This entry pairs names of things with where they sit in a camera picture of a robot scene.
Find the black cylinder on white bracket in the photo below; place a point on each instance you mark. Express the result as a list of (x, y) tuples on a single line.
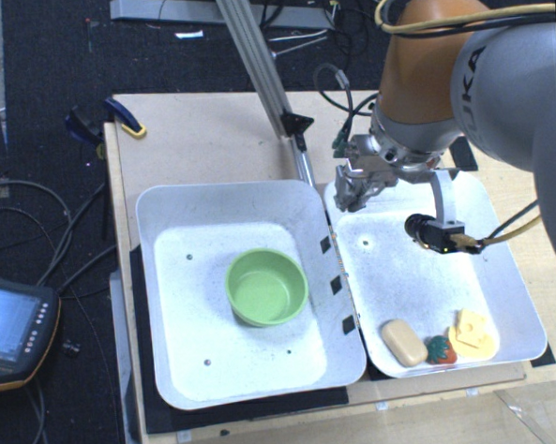
[(436, 235)]

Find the pale wood board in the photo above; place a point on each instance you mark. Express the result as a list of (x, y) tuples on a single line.
[(207, 141)]

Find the yellow cheese wedge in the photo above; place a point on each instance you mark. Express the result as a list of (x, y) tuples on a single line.
[(472, 333)]

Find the green bowl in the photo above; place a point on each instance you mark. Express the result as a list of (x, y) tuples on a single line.
[(265, 290)]

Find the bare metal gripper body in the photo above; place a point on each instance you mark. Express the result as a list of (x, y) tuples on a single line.
[(373, 159)]

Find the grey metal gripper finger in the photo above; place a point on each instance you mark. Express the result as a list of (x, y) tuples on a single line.
[(363, 199), (342, 191)]

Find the white plastic tray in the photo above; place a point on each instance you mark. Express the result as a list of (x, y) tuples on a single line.
[(193, 292), (428, 291)]

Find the tan bread roll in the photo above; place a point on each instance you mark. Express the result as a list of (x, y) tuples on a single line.
[(403, 342)]

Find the red strawberry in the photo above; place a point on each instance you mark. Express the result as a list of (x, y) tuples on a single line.
[(443, 351)]

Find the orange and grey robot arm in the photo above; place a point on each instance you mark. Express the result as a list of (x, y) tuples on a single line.
[(496, 109)]

